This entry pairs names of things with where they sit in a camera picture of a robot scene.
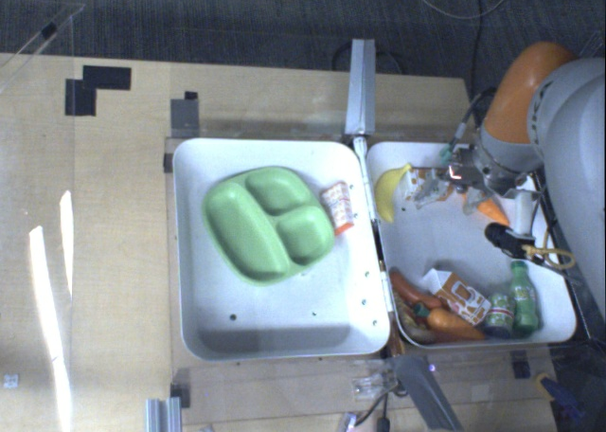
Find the red sausage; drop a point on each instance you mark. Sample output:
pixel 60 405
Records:
pixel 409 289

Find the large orange carrot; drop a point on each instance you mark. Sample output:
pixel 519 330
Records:
pixel 452 323

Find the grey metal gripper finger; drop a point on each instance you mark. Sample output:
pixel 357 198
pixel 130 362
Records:
pixel 428 195
pixel 436 175

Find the orange and white packet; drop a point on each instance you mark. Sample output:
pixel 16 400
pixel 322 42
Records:
pixel 340 207

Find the small orange carrot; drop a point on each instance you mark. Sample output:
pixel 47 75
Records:
pixel 494 212

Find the large orange and white carton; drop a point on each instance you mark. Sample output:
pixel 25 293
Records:
pixel 461 300

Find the white plastic tray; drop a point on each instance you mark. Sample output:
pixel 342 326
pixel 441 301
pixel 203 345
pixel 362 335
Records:
pixel 454 240
pixel 284 316

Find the black cylinder on white bracket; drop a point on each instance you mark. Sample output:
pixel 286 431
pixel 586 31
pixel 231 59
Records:
pixel 509 238

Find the yellow banana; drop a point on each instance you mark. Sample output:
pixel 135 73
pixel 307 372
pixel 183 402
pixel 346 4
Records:
pixel 386 191

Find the small orange and white carton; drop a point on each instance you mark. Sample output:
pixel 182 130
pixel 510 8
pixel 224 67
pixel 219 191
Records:
pixel 413 186

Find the green can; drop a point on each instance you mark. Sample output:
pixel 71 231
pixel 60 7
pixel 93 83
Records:
pixel 499 314

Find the pale wood board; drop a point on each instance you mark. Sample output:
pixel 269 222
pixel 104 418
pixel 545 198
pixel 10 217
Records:
pixel 284 108

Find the green divided plate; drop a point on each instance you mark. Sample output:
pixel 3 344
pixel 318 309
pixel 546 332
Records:
pixel 265 226

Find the toy pizza slice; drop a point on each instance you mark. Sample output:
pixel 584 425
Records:
pixel 411 321

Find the green bottle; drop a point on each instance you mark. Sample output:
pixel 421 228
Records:
pixel 524 300

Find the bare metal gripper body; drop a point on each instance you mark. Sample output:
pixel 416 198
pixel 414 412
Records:
pixel 466 172

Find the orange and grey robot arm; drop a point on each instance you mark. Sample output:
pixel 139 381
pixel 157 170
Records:
pixel 563 136

